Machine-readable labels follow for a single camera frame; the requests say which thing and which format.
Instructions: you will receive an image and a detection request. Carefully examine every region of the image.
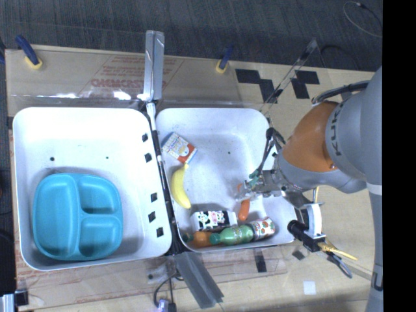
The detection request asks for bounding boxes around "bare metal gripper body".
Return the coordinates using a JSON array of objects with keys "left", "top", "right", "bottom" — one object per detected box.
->
[{"left": 257, "top": 169, "right": 283, "bottom": 198}]

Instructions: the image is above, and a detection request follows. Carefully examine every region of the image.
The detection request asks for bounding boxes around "orange sausage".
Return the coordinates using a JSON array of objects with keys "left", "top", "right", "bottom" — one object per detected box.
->
[{"left": 237, "top": 183, "right": 252, "bottom": 222}]

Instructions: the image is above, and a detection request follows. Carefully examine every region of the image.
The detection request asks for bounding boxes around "fruit print can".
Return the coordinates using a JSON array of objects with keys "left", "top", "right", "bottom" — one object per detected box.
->
[{"left": 250, "top": 216, "right": 276, "bottom": 241}]

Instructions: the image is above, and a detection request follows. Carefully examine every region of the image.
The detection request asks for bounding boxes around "cow print milk carton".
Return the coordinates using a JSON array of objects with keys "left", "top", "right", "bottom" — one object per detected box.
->
[{"left": 189, "top": 209, "right": 239, "bottom": 231}]

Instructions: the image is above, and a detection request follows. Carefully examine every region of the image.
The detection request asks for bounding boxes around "white plastic tray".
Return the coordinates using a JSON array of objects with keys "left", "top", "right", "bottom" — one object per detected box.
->
[
  {"left": 12, "top": 106, "right": 174, "bottom": 272},
  {"left": 155, "top": 107, "right": 298, "bottom": 254}
]

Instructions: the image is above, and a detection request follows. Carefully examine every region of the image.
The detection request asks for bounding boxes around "orange bottle green cap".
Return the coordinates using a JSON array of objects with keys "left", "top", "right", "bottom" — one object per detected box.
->
[{"left": 182, "top": 230, "right": 215, "bottom": 249}]

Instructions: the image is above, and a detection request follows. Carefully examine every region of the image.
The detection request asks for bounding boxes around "yellow banana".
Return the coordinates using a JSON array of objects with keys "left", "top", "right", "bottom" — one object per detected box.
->
[{"left": 170, "top": 162, "right": 192, "bottom": 211}]

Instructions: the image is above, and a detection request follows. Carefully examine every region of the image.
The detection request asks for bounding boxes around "white and orange juice carton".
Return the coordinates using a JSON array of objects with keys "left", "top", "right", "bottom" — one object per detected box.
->
[{"left": 161, "top": 132, "right": 198, "bottom": 165}]

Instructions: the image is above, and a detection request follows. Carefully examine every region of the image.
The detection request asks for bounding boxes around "blue divided plate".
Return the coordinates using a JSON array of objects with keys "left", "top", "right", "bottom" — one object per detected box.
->
[{"left": 31, "top": 172, "right": 125, "bottom": 262}]

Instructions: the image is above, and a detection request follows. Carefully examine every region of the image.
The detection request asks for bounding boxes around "brown cardboard board red print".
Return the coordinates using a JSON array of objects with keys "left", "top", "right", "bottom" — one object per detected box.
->
[{"left": 4, "top": 44, "right": 378, "bottom": 312}]

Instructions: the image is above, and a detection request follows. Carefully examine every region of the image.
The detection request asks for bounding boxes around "black cylinder on white bracket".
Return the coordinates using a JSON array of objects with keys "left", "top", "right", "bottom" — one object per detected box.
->
[{"left": 287, "top": 201, "right": 327, "bottom": 254}]

